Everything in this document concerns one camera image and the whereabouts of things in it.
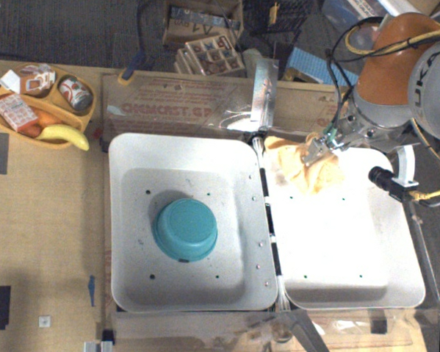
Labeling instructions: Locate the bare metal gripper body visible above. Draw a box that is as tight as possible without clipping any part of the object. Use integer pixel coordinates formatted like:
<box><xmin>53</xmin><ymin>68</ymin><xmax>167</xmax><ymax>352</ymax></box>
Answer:
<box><xmin>314</xmin><ymin>109</ymin><xmax>397</xmax><ymax>157</ymax></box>

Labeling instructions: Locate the pale yellow cloth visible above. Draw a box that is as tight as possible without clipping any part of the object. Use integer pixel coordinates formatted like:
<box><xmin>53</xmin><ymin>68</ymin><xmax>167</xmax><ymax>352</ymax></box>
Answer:
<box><xmin>262</xmin><ymin>131</ymin><xmax>349</xmax><ymax>198</ymax></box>

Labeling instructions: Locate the white plastic tray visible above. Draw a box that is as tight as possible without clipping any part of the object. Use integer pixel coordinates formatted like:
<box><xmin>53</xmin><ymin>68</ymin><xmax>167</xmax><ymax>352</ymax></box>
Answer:
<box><xmin>99</xmin><ymin>130</ymin><xmax>287</xmax><ymax>320</ymax></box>
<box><xmin>255</xmin><ymin>140</ymin><xmax>435</xmax><ymax>317</ymax></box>

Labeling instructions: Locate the teal bowl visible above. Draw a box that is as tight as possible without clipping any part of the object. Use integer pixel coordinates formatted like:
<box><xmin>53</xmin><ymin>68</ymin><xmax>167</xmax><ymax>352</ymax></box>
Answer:
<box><xmin>150</xmin><ymin>195</ymin><xmax>221</xmax><ymax>265</ymax></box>

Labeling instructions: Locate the brown cardboard board red print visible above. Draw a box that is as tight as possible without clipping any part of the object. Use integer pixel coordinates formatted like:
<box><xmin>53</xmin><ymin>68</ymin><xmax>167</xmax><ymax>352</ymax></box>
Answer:
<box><xmin>87</xmin><ymin>71</ymin><xmax>428</xmax><ymax>352</ymax></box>

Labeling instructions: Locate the red and white can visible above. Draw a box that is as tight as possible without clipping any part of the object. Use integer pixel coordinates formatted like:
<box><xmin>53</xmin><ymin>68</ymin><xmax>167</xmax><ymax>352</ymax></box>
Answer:
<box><xmin>57</xmin><ymin>75</ymin><xmax>95</xmax><ymax>112</ymax></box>

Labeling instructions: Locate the yellow banana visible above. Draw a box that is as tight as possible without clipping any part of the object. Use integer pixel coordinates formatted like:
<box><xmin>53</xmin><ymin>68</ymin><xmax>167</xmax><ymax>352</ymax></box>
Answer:
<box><xmin>35</xmin><ymin>122</ymin><xmax>92</xmax><ymax>152</ymax></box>

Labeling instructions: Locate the orange divided plate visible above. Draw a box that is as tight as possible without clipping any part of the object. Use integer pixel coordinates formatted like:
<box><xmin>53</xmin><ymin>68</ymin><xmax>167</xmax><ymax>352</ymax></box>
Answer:
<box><xmin>0</xmin><ymin>61</ymin><xmax>99</xmax><ymax>152</ymax></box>

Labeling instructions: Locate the orange carrot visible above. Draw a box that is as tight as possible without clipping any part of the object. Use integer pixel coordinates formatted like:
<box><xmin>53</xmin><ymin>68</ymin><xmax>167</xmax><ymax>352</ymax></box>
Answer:
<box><xmin>21</xmin><ymin>107</ymin><xmax>65</xmax><ymax>140</ymax></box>

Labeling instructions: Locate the orange and white carton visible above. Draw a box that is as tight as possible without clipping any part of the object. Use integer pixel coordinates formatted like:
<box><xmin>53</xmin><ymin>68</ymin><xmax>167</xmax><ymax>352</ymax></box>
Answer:
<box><xmin>17</xmin><ymin>62</ymin><xmax>58</xmax><ymax>98</ymax></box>

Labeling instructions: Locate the white and red packet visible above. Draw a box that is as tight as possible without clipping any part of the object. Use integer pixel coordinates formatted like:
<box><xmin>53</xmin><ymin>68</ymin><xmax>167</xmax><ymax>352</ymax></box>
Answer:
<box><xmin>0</xmin><ymin>93</ymin><xmax>41</xmax><ymax>134</ymax></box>

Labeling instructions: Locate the small white box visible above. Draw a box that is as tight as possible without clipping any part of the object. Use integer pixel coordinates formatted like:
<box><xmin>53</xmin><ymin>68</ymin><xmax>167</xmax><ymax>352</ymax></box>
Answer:
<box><xmin>0</xmin><ymin>68</ymin><xmax>23</xmax><ymax>94</ymax></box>

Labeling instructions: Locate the black cylinder on white bracket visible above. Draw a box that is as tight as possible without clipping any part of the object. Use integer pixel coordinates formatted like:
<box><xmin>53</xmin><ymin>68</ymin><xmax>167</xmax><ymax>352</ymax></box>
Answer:
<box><xmin>367</xmin><ymin>142</ymin><xmax>423</xmax><ymax>204</ymax></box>

